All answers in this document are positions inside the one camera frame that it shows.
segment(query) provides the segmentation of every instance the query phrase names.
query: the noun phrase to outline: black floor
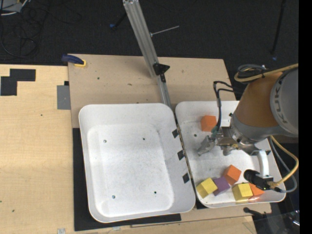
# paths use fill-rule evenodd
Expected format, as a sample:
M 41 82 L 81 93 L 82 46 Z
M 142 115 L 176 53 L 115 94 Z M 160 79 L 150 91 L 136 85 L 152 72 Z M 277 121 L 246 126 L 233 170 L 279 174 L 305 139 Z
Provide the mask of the black floor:
M 238 66 L 276 69 L 298 63 L 299 0 L 140 0 L 159 57 L 223 59 L 233 86 Z M 275 53 L 272 54 L 283 8 Z M 66 65 L 62 54 L 141 56 L 122 0 L 30 0 L 21 11 L 0 17 L 0 62 Z M 293 148 L 297 152 L 298 144 Z M 299 208 L 299 190 L 277 204 Z

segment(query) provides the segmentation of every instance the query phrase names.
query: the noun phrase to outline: orange block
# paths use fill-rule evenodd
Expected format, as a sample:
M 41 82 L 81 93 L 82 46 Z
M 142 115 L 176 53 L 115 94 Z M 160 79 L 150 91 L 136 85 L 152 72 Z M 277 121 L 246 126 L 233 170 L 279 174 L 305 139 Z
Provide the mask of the orange block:
M 253 192 L 253 196 L 251 196 L 248 200 L 255 200 L 259 198 L 262 194 L 264 194 L 264 191 L 260 188 L 256 187 L 256 185 L 249 183 L 250 188 Z
M 212 115 L 205 115 L 201 121 L 201 130 L 205 132 L 211 132 L 211 130 L 216 126 L 216 117 Z
M 224 170 L 223 176 L 225 176 L 227 182 L 230 185 L 234 185 L 236 182 L 238 182 L 241 173 L 242 173 L 241 170 L 239 170 L 233 165 L 230 165 L 227 169 Z

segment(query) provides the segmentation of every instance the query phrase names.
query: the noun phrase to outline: yellow cable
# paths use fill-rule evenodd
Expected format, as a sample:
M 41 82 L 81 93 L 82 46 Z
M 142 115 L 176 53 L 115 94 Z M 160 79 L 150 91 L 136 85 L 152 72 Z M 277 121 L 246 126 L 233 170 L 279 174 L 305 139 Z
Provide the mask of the yellow cable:
M 278 143 L 278 141 L 271 135 L 270 138 L 272 139 L 272 141 L 281 149 L 283 150 L 285 153 L 287 153 L 290 157 L 292 157 L 295 161 L 296 164 L 294 166 L 294 168 L 285 176 L 283 177 L 280 181 L 278 182 L 271 182 L 269 183 L 270 188 L 274 189 L 274 187 L 279 186 L 282 182 L 286 181 L 287 179 L 289 179 L 294 173 L 295 171 L 298 169 L 299 167 L 299 159 L 293 155 L 291 152 L 289 152 L 285 147 L 283 147 L 280 143 Z
M 275 74 L 277 72 L 284 72 L 286 70 L 290 70 L 290 69 L 293 69 L 293 68 L 298 68 L 298 65 L 299 65 L 299 63 L 296 63 L 296 64 L 289 65 L 289 66 L 286 66 L 286 67 L 283 67 L 283 68 L 280 68 L 280 69 L 268 71 L 268 72 L 265 72 L 263 74 L 259 74 L 259 75 L 252 76 L 252 77 L 247 77 L 247 78 L 238 78 L 238 73 L 236 73 L 235 76 L 234 76 L 234 79 L 239 81 L 239 82 L 247 82 L 247 81 L 258 79 L 258 78 L 261 78 L 261 77 L 264 77 L 264 76 L 269 76 L 269 75 Z

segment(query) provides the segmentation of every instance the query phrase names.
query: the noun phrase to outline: wooden table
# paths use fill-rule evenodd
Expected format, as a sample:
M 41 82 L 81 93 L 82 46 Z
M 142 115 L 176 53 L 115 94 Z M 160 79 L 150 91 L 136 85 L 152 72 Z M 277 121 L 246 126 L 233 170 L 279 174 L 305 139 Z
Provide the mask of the wooden table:
M 0 65 L 0 76 L 9 76 L 10 69 L 36 70 L 36 81 L 18 81 L 17 96 L 0 96 L 0 233 L 57 234 L 61 228 L 66 234 L 114 231 L 74 230 L 72 128 L 79 127 L 78 111 L 86 103 L 150 103 L 160 102 L 160 96 L 143 57 L 77 56 L 87 60 L 85 69 L 72 64 Z M 212 81 L 229 82 L 220 59 L 159 61 L 171 66 L 166 79 L 174 107 L 185 100 L 215 100 Z M 72 110 L 58 110 L 57 86 L 68 80 Z M 235 100 L 231 93 L 222 95 L 222 99 Z M 181 214 L 178 223 L 120 229 L 126 234 L 250 233 L 252 217 L 242 209 L 240 205 L 194 208 Z M 269 203 L 253 204 L 252 209 L 271 212 Z

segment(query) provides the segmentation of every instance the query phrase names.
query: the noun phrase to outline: blue handle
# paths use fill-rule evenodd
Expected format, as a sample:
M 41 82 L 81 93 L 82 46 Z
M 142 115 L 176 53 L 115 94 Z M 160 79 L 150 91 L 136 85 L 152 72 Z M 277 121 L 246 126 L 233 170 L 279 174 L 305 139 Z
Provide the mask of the blue handle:
M 62 55 L 61 60 L 64 62 L 70 62 L 70 63 L 74 63 L 74 64 L 83 64 L 84 63 L 82 59 L 75 57 L 75 56 L 72 56 L 72 55 L 66 55 L 66 54 Z

